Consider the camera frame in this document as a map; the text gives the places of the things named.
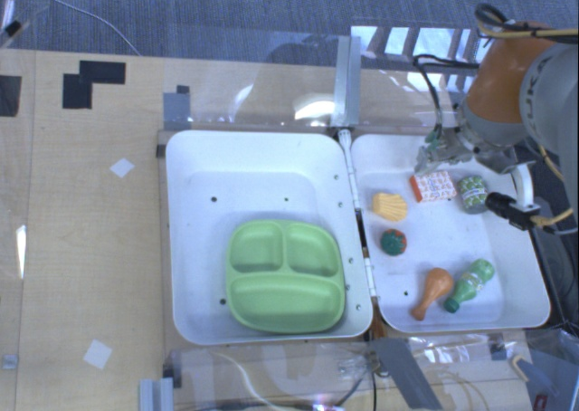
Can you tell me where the green can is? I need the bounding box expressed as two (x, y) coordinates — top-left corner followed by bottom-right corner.
(456, 175), (489, 215)

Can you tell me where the orange toy chicken drumstick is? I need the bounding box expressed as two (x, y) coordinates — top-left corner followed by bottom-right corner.
(410, 267), (455, 322)

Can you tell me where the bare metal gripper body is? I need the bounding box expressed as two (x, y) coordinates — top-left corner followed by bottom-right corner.
(424, 126), (489, 167)

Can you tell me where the thin black and white rod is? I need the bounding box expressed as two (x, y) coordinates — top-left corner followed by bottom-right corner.
(337, 128), (379, 300)

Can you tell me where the white plastic tray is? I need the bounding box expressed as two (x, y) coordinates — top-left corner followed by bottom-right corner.
(350, 132), (552, 334)
(165, 129), (375, 347)

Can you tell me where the black cylinder on white bracket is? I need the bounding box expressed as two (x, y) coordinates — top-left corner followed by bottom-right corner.
(484, 163), (544, 232)

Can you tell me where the orange and white carton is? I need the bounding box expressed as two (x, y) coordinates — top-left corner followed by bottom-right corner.
(409, 169), (458, 204)

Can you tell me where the green plastic bottle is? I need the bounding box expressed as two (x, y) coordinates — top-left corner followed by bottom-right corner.
(442, 258), (496, 314)

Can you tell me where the green divided plate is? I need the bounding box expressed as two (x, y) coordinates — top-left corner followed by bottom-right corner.
(224, 218), (347, 336)

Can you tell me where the green and red toy strawberry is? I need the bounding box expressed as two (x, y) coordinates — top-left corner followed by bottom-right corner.
(379, 228), (408, 257)

